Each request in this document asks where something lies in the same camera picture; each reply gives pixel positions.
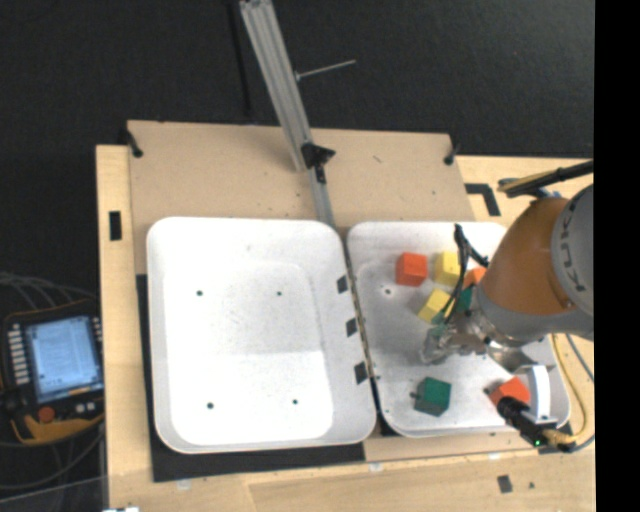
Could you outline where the brown cardboard board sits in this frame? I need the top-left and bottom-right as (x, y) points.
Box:
(126, 119), (541, 464)

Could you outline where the black cylinder on white bracket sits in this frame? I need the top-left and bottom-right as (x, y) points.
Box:
(496, 364), (562, 447)

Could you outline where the white plastic tray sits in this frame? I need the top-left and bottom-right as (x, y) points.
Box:
(145, 215), (378, 455)
(345, 220), (572, 439)

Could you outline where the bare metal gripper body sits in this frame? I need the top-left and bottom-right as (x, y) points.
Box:
(441, 315), (534, 374)

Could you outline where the yellow cube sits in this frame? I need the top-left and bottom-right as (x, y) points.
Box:
(416, 287), (456, 325)
(433, 250), (463, 288)

